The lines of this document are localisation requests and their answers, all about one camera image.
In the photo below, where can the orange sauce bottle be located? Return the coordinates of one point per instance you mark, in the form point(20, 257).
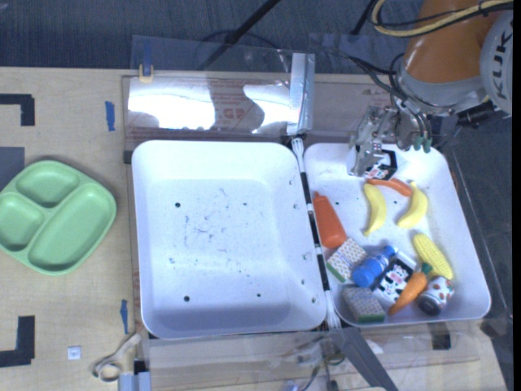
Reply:
point(329, 222)

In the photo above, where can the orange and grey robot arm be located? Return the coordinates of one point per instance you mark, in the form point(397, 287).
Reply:
point(447, 51)

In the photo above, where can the black cylinder on white bracket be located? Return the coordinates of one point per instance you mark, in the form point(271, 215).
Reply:
point(474, 115)

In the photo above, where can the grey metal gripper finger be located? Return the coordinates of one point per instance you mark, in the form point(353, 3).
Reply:
point(376, 148)
point(360, 161)

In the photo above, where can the yellow banana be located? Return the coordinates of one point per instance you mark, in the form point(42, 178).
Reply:
point(376, 210)
point(417, 208)

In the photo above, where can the white plastic tray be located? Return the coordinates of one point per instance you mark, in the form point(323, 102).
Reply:
point(346, 169)
point(224, 238)

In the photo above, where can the orange carrot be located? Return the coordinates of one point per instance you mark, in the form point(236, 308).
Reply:
point(411, 289)

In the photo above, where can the small cow print carton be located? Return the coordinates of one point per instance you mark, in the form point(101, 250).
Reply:
point(384, 167)

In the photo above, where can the yellow corn cob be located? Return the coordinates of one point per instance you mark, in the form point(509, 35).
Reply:
point(433, 257)

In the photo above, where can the blue bottle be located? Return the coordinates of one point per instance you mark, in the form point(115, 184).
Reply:
point(370, 269)

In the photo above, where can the orange and green patterned carton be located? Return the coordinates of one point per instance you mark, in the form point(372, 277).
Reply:
point(346, 259)

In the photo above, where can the green divided plate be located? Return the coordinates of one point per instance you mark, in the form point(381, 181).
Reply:
point(65, 226)

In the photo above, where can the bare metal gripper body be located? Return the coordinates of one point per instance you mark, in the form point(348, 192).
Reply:
point(386, 126)

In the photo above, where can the large cow print carton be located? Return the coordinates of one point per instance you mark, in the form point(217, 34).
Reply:
point(395, 281)

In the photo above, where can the orange sausage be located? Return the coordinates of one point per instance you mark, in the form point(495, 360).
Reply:
point(397, 185)

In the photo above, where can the thin black and white rod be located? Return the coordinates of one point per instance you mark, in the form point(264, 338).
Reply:
point(313, 218)

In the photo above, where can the small printed can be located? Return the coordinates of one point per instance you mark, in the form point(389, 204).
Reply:
point(437, 295)

